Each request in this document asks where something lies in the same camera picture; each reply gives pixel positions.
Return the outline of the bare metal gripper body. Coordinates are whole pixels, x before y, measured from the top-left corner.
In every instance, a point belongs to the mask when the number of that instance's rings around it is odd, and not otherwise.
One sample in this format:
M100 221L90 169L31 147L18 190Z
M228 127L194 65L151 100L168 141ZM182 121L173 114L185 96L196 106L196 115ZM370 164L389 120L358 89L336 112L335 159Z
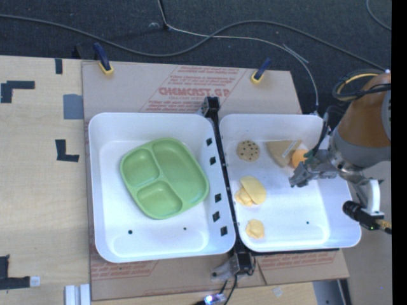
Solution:
M314 180L332 179L337 176L360 184L368 180L363 173L366 159L358 151L340 152L329 149L319 149L306 153L305 170L313 173Z

